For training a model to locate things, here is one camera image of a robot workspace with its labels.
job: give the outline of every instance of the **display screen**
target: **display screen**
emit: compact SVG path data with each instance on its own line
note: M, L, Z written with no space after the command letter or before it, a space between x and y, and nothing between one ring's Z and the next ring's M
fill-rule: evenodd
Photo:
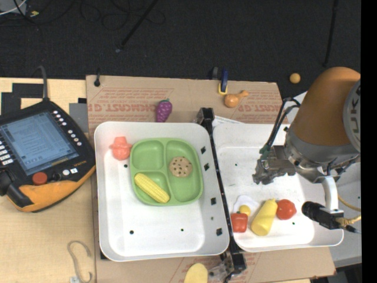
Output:
M27 175L78 156L49 112L3 124L0 133Z

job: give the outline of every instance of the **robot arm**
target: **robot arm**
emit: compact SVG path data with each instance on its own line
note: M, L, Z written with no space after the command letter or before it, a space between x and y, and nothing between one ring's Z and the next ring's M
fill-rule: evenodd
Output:
M257 184L268 184L275 177L295 173L312 183L321 183L326 206L305 203L302 211L329 229L339 228L335 219L342 217L335 182L361 153L360 94L361 75L356 71L346 67L324 71L299 106L284 146L272 146L283 118L276 121L279 124L262 148L253 175Z

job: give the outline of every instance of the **white cable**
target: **white cable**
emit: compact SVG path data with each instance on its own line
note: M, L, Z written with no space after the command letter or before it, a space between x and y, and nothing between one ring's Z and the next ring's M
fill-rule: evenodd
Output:
M18 5L18 7L22 6L26 1L27 1L27 0L23 0L23 1ZM12 12L12 11L15 11L16 9L17 9L17 7L12 8L12 9L10 9L9 11L1 12L1 13L0 13L0 16L1 16L1 15L5 15L5 14L8 14L8 13L10 13L10 12Z

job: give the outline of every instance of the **purple eggplant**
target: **purple eggplant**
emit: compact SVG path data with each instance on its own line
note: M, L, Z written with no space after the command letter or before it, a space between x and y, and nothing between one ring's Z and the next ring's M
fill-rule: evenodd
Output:
M156 108L156 122L165 123L172 111L173 105L168 98L160 101Z

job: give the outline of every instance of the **yellow corn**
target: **yellow corn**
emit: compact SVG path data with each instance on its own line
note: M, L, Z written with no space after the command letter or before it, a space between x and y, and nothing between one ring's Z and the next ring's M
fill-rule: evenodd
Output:
M148 176L137 173L135 175L135 184L146 194L151 196L155 201L160 203L167 203L170 200L170 196L166 193L156 182L150 179Z

